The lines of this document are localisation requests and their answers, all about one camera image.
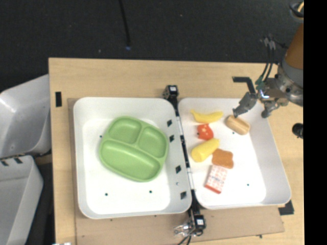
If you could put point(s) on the orange bread slice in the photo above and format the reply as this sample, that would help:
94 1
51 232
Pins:
222 158

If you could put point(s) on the thin black and white rod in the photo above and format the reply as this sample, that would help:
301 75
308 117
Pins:
184 149

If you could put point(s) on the yellow banana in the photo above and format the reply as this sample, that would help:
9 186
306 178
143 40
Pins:
207 116

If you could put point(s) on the white plastic tray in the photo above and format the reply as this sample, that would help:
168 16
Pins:
255 162
127 198

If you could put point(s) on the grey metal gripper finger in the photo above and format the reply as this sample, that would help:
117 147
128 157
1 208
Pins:
245 103
269 108

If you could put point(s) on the green divided plate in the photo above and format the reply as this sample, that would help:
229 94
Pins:
132 149

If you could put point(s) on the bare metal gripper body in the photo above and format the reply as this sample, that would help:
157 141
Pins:
286 91

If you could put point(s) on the red and white carton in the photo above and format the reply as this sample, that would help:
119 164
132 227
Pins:
216 179

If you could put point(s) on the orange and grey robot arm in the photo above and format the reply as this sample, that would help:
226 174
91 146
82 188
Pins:
296 52

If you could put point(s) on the tan bread roll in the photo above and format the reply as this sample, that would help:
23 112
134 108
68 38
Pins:
237 125

